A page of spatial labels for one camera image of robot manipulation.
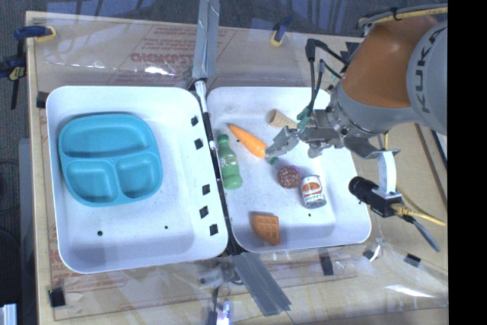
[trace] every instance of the toy can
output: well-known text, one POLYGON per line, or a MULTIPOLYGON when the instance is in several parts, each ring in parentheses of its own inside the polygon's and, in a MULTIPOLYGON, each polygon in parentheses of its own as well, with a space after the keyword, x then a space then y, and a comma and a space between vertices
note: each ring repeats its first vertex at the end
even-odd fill
POLYGON ((304 205, 310 209, 323 206, 326 203, 326 197, 318 175, 310 175, 301 180, 301 194, 304 205))

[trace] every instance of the orange carrot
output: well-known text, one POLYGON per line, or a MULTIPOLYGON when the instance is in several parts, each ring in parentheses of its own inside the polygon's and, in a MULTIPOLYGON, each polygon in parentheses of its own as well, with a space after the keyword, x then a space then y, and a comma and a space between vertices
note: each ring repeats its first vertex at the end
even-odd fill
POLYGON ((249 132, 241 129, 238 126, 229 124, 228 128, 236 135, 236 137, 245 145, 245 147, 258 158, 264 158, 266 156, 267 144, 250 134, 249 132))

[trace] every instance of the white sink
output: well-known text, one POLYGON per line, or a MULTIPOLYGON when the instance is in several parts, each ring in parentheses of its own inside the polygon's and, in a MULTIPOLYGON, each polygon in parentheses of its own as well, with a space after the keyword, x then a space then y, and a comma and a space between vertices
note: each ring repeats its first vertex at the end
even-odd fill
MULTIPOLYGON (((228 130, 227 124, 233 123, 271 145, 281 131, 269 125, 272 111, 277 109, 295 119, 309 99, 310 89, 303 87, 219 87, 208 95, 214 137, 229 135, 240 164, 243 186, 227 191, 226 200, 235 239, 250 252, 356 244, 371 233, 367 205, 349 192, 349 182, 357 172, 348 149, 332 147, 317 158, 309 158, 308 145, 300 142, 271 166, 249 153, 228 130), (288 164, 298 166, 301 176, 320 176, 326 205, 307 209, 299 188, 281 187, 277 171, 288 164), (269 244, 257 236, 251 224, 255 212, 279 217, 279 244, 269 244)), ((329 95, 321 91, 315 108, 324 109, 328 102, 329 95)))
POLYGON ((194 95, 181 88, 66 86, 49 95, 46 113, 59 254, 68 268, 106 272, 203 260, 224 251, 228 231, 194 95), (66 186, 59 133, 75 117, 114 112, 149 125, 162 184, 138 202, 87 206, 66 186))

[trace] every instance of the blue plate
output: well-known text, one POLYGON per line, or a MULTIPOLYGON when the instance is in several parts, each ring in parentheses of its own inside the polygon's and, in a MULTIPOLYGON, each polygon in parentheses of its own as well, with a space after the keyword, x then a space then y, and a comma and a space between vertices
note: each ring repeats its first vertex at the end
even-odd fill
POLYGON ((162 183, 154 134, 131 114, 72 119, 59 134, 59 157, 69 192, 88 206, 146 199, 162 183))

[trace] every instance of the toy bottle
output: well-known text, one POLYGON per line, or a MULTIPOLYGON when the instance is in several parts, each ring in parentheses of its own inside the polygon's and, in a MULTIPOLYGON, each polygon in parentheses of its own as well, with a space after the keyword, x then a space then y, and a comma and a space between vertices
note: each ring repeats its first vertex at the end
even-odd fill
POLYGON ((221 169, 223 187, 227 190, 235 190, 242 186, 244 182, 240 176, 237 155, 230 149, 228 135, 220 134, 217 138, 218 160, 221 169))

